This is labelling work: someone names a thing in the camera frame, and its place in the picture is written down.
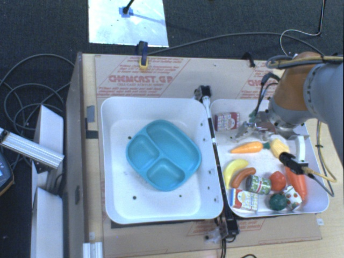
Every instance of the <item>yellow banana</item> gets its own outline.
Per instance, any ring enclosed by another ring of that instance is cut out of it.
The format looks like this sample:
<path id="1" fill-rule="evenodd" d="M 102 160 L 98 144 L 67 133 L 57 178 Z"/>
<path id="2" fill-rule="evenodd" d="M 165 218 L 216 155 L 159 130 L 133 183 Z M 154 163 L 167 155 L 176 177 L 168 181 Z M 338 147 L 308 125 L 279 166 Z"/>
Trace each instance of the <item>yellow banana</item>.
<path id="1" fill-rule="evenodd" d="M 243 159 L 236 159 L 227 164 L 225 170 L 223 171 L 226 189 L 230 188 L 230 182 L 233 177 L 233 174 L 237 172 L 239 169 L 245 168 L 247 166 L 248 161 Z"/>

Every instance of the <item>black carpet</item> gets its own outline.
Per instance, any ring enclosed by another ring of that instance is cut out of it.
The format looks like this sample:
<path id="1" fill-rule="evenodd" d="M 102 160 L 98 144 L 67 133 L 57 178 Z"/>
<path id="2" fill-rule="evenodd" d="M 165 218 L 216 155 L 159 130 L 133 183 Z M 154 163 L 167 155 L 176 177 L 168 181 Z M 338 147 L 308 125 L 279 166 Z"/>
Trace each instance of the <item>black carpet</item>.
<path id="1" fill-rule="evenodd" d="M 327 0 L 320 37 L 289 33 L 315 46 L 324 54 L 343 53 L 343 1 Z M 294 28 L 316 33 L 322 0 L 163 0 L 170 47 L 227 33 L 275 32 Z M 291 54 L 311 48 L 285 38 Z M 149 48 L 150 52 L 159 48 Z M 0 78 L 20 60 L 39 53 L 54 53 L 74 61 L 77 52 L 133 54 L 133 46 L 97 45 L 88 42 L 88 0 L 0 0 Z M 277 35 L 244 35 L 221 38 L 168 52 L 164 56 L 239 59 L 250 52 L 255 59 L 282 54 Z M 53 89 L 69 82 L 72 67 L 49 56 L 22 64 L 6 78 L 16 87 L 41 83 Z M 8 89 L 0 88 L 0 127 L 14 131 L 4 114 Z M 51 92 L 39 87 L 20 89 L 24 105 L 40 102 Z M 60 93 L 65 99 L 67 90 Z M 49 102 L 60 108 L 57 98 Z M 8 101 L 13 118 L 19 105 Z M 30 126 L 34 127 L 35 118 Z M 32 132 L 25 132 L 28 137 Z M 15 155 L 5 152 L 10 161 Z M 21 162 L 15 168 L 15 185 L 0 197 L 0 257 L 30 256 L 31 170 Z"/>

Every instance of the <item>yellow corn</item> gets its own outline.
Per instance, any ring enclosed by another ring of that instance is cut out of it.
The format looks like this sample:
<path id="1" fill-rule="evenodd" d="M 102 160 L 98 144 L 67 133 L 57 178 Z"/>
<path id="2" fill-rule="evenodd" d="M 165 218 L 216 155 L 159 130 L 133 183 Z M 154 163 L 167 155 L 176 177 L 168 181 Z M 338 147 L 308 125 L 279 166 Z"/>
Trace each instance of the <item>yellow corn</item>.
<path id="1" fill-rule="evenodd" d="M 289 147 L 281 142 L 280 139 L 274 139 L 270 143 L 271 151 L 276 158 L 279 158 L 280 154 L 283 152 L 290 152 Z"/>

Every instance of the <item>green vegetable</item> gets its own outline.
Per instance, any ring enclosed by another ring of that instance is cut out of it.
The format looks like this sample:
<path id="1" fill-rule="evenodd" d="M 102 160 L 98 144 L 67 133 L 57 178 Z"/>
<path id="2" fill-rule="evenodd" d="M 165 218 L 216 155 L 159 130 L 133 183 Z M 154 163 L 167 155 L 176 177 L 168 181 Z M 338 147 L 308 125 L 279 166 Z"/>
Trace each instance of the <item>green vegetable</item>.
<path id="1" fill-rule="evenodd" d="M 282 210 L 286 208 L 286 197 L 281 194 L 273 194 L 270 198 L 269 204 L 272 210 Z"/>

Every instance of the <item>green can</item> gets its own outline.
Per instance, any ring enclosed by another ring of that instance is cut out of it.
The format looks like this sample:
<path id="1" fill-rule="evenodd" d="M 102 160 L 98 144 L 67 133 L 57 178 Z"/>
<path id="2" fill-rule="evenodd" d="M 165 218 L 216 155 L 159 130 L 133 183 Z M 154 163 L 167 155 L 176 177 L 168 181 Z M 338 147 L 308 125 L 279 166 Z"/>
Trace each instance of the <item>green can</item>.
<path id="1" fill-rule="evenodd" d="M 268 178 L 249 175 L 246 179 L 246 190 L 257 194 L 269 194 L 271 180 Z"/>

